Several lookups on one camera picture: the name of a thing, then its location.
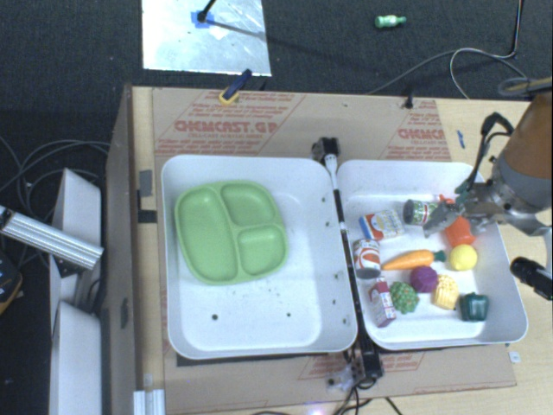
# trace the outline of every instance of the orange carrot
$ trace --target orange carrot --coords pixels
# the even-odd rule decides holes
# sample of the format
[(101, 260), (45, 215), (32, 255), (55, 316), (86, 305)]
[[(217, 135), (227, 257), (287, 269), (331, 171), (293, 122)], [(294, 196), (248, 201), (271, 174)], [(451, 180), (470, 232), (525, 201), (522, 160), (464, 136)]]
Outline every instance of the orange carrot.
[(428, 266), (433, 261), (445, 261), (446, 254), (444, 251), (432, 252), (428, 249), (420, 249), (418, 251), (407, 252), (404, 255), (384, 263), (383, 271), (396, 271), (400, 269), (415, 269), (418, 266)]

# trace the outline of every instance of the soup can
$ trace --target soup can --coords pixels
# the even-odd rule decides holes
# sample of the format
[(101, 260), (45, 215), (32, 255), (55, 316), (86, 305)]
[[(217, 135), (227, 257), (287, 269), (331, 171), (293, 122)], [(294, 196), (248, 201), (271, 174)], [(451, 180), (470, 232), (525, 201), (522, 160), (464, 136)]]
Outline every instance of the soup can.
[(353, 243), (353, 266), (358, 278), (380, 275), (380, 246), (374, 239), (358, 239)]

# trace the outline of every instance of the small green bottle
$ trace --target small green bottle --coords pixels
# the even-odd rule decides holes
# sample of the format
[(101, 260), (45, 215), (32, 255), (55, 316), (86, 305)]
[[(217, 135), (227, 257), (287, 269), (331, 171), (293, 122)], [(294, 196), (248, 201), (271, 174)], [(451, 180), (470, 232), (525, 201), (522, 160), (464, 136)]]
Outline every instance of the small green bottle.
[(374, 19), (374, 25), (377, 28), (393, 28), (394, 26), (405, 22), (407, 22), (407, 17), (378, 16)]

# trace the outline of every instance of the yellow lemon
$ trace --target yellow lemon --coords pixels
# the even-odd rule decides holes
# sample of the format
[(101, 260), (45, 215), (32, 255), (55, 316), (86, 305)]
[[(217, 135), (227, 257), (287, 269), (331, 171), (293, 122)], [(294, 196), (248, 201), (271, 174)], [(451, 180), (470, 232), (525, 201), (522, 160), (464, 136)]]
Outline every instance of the yellow lemon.
[(472, 246), (458, 245), (449, 254), (449, 263), (456, 271), (468, 271), (476, 266), (478, 254)]

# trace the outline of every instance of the silver plate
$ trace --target silver plate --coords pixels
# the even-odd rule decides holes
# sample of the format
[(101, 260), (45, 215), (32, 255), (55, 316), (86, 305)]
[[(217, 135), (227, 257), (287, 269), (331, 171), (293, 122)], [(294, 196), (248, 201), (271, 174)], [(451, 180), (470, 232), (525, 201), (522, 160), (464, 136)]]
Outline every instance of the silver plate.
[(142, 0), (145, 69), (270, 76), (261, 0)]

